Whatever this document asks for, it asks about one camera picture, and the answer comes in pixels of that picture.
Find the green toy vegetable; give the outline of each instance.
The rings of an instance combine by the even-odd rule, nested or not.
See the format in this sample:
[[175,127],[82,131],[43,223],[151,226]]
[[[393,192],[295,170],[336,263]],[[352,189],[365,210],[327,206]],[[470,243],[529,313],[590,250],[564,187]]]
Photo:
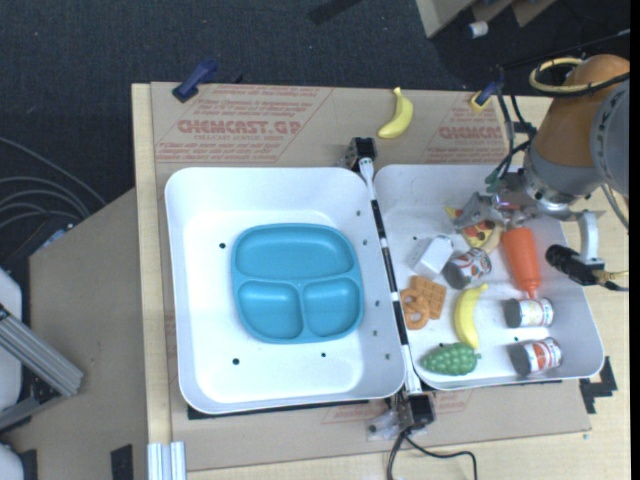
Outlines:
[[424,356],[422,366],[433,373],[466,375],[475,370],[480,354],[466,343],[451,343]]

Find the orange squeeze bottle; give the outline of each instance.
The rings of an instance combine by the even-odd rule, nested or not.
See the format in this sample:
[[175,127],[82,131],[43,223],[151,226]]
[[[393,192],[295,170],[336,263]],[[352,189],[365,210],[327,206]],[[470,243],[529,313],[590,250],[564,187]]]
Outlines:
[[536,290],[540,286],[540,269],[531,229],[521,227],[505,231],[502,234],[502,245],[516,286],[527,292],[529,298],[535,299]]

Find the black floor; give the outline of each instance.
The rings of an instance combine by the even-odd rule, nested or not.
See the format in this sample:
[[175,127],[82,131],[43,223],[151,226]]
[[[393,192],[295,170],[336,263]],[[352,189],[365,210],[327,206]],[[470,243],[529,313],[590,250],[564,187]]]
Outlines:
[[[507,10],[475,40],[462,34],[473,21],[468,11],[427,39],[414,0],[0,0],[0,16],[6,265],[43,232],[42,209],[81,220],[133,187],[132,83],[182,81],[214,58],[219,82],[479,90],[497,65],[629,29],[630,0],[560,0],[524,28]],[[630,34],[572,53],[600,52],[629,58]],[[508,70],[511,92],[534,94],[526,81],[532,67]],[[86,208],[63,201],[58,186],[42,179]]]

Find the can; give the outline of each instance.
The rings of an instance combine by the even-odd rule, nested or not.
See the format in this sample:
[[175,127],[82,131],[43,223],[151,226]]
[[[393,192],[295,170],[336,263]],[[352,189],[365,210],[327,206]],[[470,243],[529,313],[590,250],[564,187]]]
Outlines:
[[553,314],[553,305],[546,298],[509,299],[504,303],[504,319],[511,328],[549,327]]
[[516,372],[524,377],[557,368],[562,364],[560,345],[551,337],[519,343],[511,347],[509,356]]
[[449,260],[442,274],[451,288],[462,290],[474,281],[479,281],[491,272],[489,255],[477,247]]

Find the blue plate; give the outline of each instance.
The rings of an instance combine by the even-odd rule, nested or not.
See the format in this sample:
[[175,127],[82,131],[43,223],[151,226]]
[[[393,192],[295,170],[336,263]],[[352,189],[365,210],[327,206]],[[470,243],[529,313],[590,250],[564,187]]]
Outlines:
[[231,256],[238,315],[270,343],[338,339],[361,322],[364,294],[353,246],[317,224],[272,224],[244,231]]

